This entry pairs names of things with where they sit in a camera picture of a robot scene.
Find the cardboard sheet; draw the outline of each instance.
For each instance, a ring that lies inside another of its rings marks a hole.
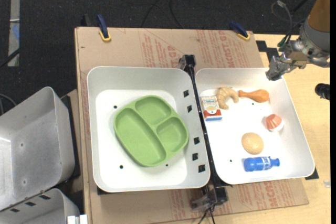
[[[202,196],[199,189],[98,194],[92,175],[87,74],[96,66],[176,68],[184,54],[195,55],[196,70],[263,67],[254,36],[251,33],[251,39],[244,41],[233,31],[108,30],[110,42],[102,41],[97,27],[75,29],[84,203],[89,221],[150,224],[200,218],[202,213],[191,209],[191,201]],[[301,179],[228,186],[226,191],[229,201],[216,207],[214,215],[309,203]]]

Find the table surface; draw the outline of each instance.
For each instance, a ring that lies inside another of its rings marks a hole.
[[[254,34],[255,40],[263,40],[268,47],[273,48],[277,47],[282,37],[282,35]],[[264,66],[268,67],[266,53],[261,52],[260,56]],[[330,102],[319,98],[314,91],[319,83],[330,84],[330,69],[307,65],[305,69],[296,69],[285,74],[284,78],[319,174],[318,179],[302,179],[309,204],[216,216],[216,224],[331,223]],[[198,222],[199,219],[189,219],[167,223],[196,224]],[[212,220],[207,217],[202,223],[209,224]]]

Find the dark carpet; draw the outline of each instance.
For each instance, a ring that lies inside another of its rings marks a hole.
[[[8,46],[8,0],[1,1],[0,61]],[[0,93],[22,102],[50,86],[61,97],[76,88],[74,29],[88,14],[96,25],[102,14],[110,27],[228,29],[234,20],[255,33],[285,34],[286,12],[277,0],[20,0],[20,65],[0,68]],[[302,0],[281,0],[289,10]],[[308,0],[293,15],[306,18],[315,0]]]

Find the green plate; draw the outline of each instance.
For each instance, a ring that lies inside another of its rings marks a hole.
[[[119,110],[113,127],[129,155],[142,166],[158,166],[181,151],[189,132],[176,111],[155,95],[141,97]]]

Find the blue bottle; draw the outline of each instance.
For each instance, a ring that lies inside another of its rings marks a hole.
[[[280,160],[270,157],[247,158],[244,160],[244,168],[247,172],[262,171],[271,169],[273,166],[280,166]]]

